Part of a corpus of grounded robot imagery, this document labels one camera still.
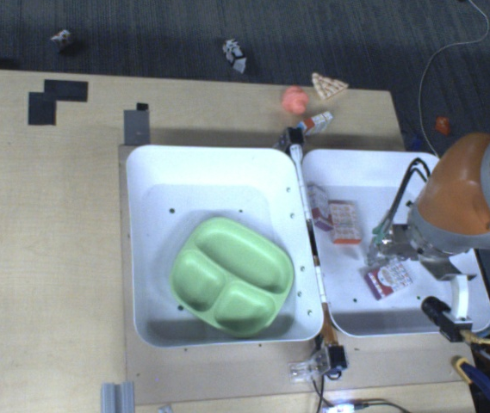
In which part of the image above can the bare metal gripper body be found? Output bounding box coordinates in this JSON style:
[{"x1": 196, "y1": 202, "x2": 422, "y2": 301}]
[{"x1": 373, "y1": 224, "x2": 449, "y2": 275}]

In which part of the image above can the purple printed carton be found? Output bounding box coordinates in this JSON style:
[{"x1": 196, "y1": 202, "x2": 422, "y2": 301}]
[{"x1": 363, "y1": 259, "x2": 414, "y2": 302}]

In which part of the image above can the orange printed carton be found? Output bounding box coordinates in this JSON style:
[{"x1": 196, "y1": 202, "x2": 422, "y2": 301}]
[{"x1": 327, "y1": 200, "x2": 363, "y2": 246}]

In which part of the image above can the white plastic tray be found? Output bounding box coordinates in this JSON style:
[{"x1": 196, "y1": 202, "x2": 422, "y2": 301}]
[
  {"x1": 125, "y1": 144, "x2": 325, "y2": 349},
  {"x1": 301, "y1": 148, "x2": 490, "y2": 338}
]

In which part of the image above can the thin black and white rod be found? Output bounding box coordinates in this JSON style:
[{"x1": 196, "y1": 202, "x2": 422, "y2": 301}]
[{"x1": 288, "y1": 143, "x2": 337, "y2": 344}]

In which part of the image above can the green divided plate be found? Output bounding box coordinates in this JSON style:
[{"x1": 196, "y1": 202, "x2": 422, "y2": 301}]
[{"x1": 168, "y1": 216, "x2": 295, "y2": 340}]

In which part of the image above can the orange and white carton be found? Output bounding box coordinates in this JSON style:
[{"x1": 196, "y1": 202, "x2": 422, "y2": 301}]
[{"x1": 297, "y1": 110, "x2": 334, "y2": 137}]

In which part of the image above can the pink doughnut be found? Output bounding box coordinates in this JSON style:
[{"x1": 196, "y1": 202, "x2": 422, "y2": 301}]
[{"x1": 281, "y1": 84, "x2": 309, "y2": 115}]

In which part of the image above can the pizza slice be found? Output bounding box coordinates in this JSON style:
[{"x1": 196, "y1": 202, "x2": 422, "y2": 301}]
[{"x1": 311, "y1": 71, "x2": 350, "y2": 101}]

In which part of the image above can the small white and brown packet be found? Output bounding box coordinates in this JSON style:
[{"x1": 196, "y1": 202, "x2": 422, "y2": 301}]
[{"x1": 50, "y1": 28, "x2": 72, "y2": 52}]

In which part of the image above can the black cylinder on white bracket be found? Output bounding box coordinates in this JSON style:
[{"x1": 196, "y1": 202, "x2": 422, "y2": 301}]
[{"x1": 420, "y1": 273, "x2": 476, "y2": 343}]

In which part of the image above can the black block with thin wires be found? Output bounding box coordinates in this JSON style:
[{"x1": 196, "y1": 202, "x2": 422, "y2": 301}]
[
  {"x1": 325, "y1": 343, "x2": 350, "y2": 373},
  {"x1": 284, "y1": 126, "x2": 307, "y2": 148}
]

